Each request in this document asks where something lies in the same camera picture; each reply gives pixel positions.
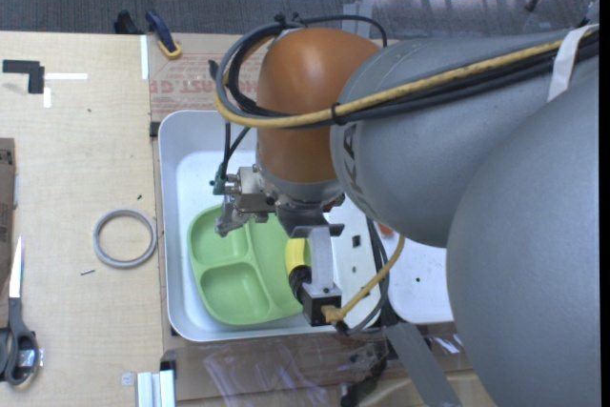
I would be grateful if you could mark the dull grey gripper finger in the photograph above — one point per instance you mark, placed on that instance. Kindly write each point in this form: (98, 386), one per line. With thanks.
(228, 220)

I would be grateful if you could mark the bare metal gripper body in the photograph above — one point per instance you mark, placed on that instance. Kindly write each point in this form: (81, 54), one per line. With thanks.
(252, 195)

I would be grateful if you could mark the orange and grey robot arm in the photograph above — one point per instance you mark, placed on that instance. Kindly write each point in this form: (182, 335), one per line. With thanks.
(429, 167)

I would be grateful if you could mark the green divided plate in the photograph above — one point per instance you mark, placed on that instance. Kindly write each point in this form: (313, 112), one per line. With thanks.
(229, 286)

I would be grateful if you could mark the yellow banana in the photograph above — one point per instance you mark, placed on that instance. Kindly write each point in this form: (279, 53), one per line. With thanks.
(295, 252)

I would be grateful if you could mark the white plastic tray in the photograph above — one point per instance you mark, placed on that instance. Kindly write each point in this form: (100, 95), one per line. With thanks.
(419, 262)
(190, 143)

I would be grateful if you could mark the orange carrot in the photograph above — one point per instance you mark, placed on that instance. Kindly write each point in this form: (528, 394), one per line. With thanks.
(385, 230)

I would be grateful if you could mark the small grey screw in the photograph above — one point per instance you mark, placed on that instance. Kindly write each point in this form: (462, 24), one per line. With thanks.
(87, 272)

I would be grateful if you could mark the brown cardboard packet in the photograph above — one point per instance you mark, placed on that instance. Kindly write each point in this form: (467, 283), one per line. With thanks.
(5, 205)

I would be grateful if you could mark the black cylinder on white bracket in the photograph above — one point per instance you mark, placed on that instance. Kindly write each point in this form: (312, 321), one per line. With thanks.
(320, 259)

